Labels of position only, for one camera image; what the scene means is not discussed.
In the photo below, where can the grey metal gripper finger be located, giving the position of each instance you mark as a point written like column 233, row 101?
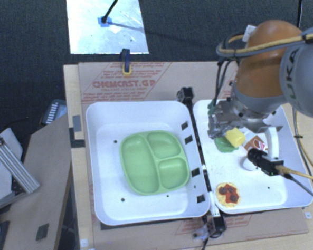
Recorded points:
column 222, row 132
column 212, row 131

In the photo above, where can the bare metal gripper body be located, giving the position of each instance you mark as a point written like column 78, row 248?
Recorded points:
column 231, row 113

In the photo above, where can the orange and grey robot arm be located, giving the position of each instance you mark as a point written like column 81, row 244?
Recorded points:
column 261, row 70

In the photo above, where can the yellow block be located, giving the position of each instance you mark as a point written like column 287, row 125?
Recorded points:
column 235, row 137

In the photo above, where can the green toy lettuce leaf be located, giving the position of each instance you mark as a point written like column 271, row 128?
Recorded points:
column 222, row 147

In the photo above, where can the thin black and white rod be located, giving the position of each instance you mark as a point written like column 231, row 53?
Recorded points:
column 200, row 151

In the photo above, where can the white plastic tray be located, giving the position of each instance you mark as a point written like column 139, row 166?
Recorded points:
column 255, row 189
column 108, row 164

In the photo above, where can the brown cardboard board red print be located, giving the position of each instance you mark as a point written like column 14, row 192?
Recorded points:
column 153, row 79

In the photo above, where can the green divided plate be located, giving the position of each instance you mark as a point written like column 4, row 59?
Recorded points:
column 140, row 162

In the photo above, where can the black cylinder on white bracket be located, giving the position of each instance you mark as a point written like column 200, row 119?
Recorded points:
column 263, row 161

